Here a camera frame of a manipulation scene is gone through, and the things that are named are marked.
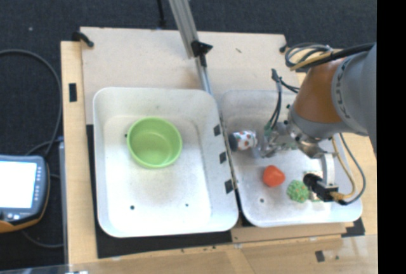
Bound pale wood board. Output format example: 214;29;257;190
79;26;353;244

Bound green broccoli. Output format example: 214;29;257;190
286;179;310;204

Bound white plastic tray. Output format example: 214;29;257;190
92;86;239;238
219;89;363;228

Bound white can with red dots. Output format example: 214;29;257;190
228;129;258;152

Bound black cylinder on white bracket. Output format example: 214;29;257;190
303;152;339;203

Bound red toy pepper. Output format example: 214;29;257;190
262;165;286;188

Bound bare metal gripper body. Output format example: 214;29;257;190
265;122;327;159

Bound green bowl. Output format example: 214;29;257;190
126;116;183;169

